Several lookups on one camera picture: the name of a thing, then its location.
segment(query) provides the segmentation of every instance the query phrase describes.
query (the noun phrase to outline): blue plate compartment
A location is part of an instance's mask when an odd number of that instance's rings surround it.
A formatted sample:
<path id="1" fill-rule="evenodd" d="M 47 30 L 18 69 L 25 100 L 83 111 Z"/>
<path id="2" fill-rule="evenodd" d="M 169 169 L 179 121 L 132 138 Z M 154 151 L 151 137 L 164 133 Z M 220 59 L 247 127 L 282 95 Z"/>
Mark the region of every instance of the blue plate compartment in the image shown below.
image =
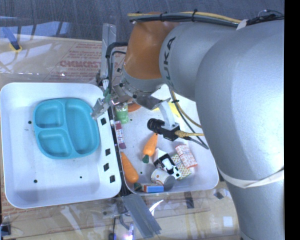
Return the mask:
<path id="1" fill-rule="evenodd" d="M 52 159 L 90 155 L 100 144 L 92 108 L 82 99 L 56 98 L 42 101 L 33 112 L 35 138 L 41 152 Z"/>

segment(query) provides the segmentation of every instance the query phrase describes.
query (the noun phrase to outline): orange carrot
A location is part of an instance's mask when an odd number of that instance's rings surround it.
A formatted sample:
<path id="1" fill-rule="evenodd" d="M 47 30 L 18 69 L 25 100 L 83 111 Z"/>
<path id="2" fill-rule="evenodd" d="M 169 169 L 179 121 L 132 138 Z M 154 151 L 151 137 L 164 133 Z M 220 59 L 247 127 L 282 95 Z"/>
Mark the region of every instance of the orange carrot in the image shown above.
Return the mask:
<path id="1" fill-rule="evenodd" d="M 149 163 L 149 157 L 151 157 L 155 153 L 157 142 L 158 142 L 158 134 L 154 133 L 151 136 L 151 138 L 148 140 L 148 142 L 145 144 L 143 148 L 144 157 L 142 159 L 142 161 L 145 164 Z"/>
<path id="2" fill-rule="evenodd" d="M 126 154 L 123 152 L 121 152 L 121 160 L 125 179 L 130 183 L 136 183 L 139 180 L 139 175 Z"/>

